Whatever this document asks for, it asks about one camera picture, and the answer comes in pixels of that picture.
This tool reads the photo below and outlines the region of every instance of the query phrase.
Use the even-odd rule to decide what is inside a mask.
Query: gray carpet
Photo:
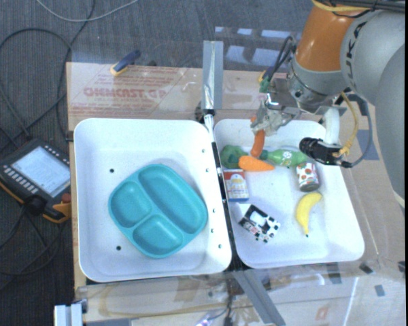
[[[61,16],[84,20],[90,16],[93,4],[92,18],[130,0],[42,1]],[[21,125],[32,137],[67,151],[63,136],[67,127],[66,100],[54,106],[66,95],[65,59],[112,63],[138,48],[142,56],[137,64],[154,61],[159,66],[200,67],[202,42],[217,38],[216,27],[300,32],[311,6],[310,0],[141,0],[83,23],[61,20],[36,0],[0,0],[0,158],[26,140]],[[224,41],[240,42],[235,33],[224,36]],[[71,42],[72,55],[68,54]],[[253,63],[227,67],[266,68]],[[17,220],[19,208],[0,188],[0,242]],[[0,270],[18,273],[26,268],[25,272],[35,272],[0,273],[0,325],[52,325],[54,305],[73,301],[70,225],[65,224],[48,254],[26,268],[58,236],[59,228],[41,217],[22,218],[14,237],[0,250]],[[50,264],[36,269],[49,257]]]

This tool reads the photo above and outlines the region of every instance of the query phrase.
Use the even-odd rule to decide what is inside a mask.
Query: blue plate
[[[201,197],[173,169],[145,166],[110,194],[109,214],[145,255],[163,258],[187,245],[207,223]]]

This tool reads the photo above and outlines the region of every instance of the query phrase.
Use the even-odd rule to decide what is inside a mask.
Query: toy carrot
[[[239,158],[239,168],[246,171],[267,171],[275,169],[272,164],[252,156],[241,156]]]
[[[250,155],[253,157],[258,158],[263,151],[263,147],[265,146],[265,131],[259,130],[254,135],[254,144],[252,145]]]

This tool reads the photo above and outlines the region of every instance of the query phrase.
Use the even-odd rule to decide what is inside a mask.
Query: banana
[[[308,224],[311,208],[322,199],[319,192],[309,192],[302,196],[296,206],[296,220],[304,229],[305,236],[308,236]]]

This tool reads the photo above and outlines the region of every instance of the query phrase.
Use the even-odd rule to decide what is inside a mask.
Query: small container
[[[316,191],[320,187],[316,165],[312,162],[302,162],[296,166],[299,189],[302,192]]]
[[[250,198],[245,173],[242,169],[224,170],[224,180],[229,202],[242,202]]]

